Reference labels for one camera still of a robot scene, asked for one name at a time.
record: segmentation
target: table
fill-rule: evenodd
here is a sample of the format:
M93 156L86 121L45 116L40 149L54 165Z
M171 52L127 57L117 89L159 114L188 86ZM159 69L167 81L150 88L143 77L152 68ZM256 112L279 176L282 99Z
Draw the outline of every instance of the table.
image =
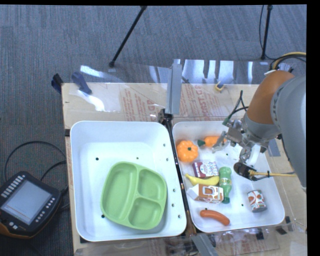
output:
M166 83L87 83L92 90L85 97L75 83L61 86L63 119L66 131L65 144L69 181L69 198L72 223L72 240L75 255L174 255L192 247L189 237L148 239L116 242L82 242L75 223L75 203L69 131L73 124L82 120L100 121L150 121L157 122L161 109L166 105ZM226 84L217 91L214 84L184 83L181 88L180 114L175 115L173 124L182 121L222 121L234 108L243 91L243 100L249 105L257 84ZM236 113L240 119L244 112ZM287 161L280 140L274 145L279 156L266 152L272 172L286 173L292 169ZM300 188L298 178L275 179L284 209L290 223L257 230L234 230L216 234L199 234L204 239L214 236L217 255L307 255L307 197Z

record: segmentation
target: soda can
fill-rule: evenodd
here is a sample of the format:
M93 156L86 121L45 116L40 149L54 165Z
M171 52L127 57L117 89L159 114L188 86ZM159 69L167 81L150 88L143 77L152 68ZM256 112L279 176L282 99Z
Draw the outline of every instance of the soda can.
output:
M261 189L249 191L247 196L253 213L259 213L267 209Z

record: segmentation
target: white tray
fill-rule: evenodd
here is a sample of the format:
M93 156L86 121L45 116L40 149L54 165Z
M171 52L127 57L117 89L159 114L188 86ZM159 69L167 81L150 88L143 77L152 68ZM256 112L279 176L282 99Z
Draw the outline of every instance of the white tray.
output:
M157 122L80 121L70 130L75 222L87 241L114 241L180 235L187 219L167 129ZM167 200L156 227L139 230L102 218L100 198L110 167L136 163L161 174Z
M222 124L222 121L181 121L173 126L172 133L175 143L181 140L191 140L197 145L197 140L203 140L206 136L219 136L222 131L228 131L228 128ZM227 166L232 170L231 180L232 189L229 193L230 203L208 203L193 200L187 195L187 202L194 225L202 232L212 233L219 231L230 231L237 229L248 229L262 226L273 226L281 223L285 217L285 210L282 204L278 189L274 179L277 177L263 178L258 181L251 181L237 174L234 171L234 164L239 160L241 147L228 145L222 151L212 153L212 149L201 147L198 149L199 156L195 162L200 160L215 161L218 169ZM181 174L185 190L192 187L191 182L184 175L189 173L194 176L191 163L179 161ZM265 154L259 153L254 168L261 173L270 170ZM267 209L261 212L253 213L249 204L247 192L252 190L262 190ZM205 208L220 212L230 219L230 224L224 226L215 219L202 218L199 215Z

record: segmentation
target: black pole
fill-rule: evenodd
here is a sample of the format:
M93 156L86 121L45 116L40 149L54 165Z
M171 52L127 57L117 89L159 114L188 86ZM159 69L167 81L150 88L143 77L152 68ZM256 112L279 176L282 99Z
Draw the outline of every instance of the black pole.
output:
M272 4L268 4L261 60L264 60L264 59L266 58L266 45L267 45L267 37L268 37L270 14L271 14L272 8L273 8L273 7L272 7Z
M115 62L116 62L116 59L118 58L118 55L120 54L122 48L125 46L125 44L126 44L128 38L129 38L131 32L134 30L134 28L135 28L136 24L138 23L142 13L145 11L145 9L147 9L147 5L141 5L140 7L141 7L141 10L139 11L137 17L135 18L130 30L126 34L124 40L122 41L122 44L120 45L120 47L119 47L118 51L116 52L115 56L113 57L112 61L109 63L109 66L112 67L112 68L115 66Z

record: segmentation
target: green plate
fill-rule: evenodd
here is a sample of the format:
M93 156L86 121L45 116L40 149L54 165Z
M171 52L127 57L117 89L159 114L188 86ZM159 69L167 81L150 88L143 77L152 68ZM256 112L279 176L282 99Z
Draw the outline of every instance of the green plate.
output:
M166 200L167 183L159 173L123 161L114 164L106 177L100 208L115 223L150 230L161 221Z

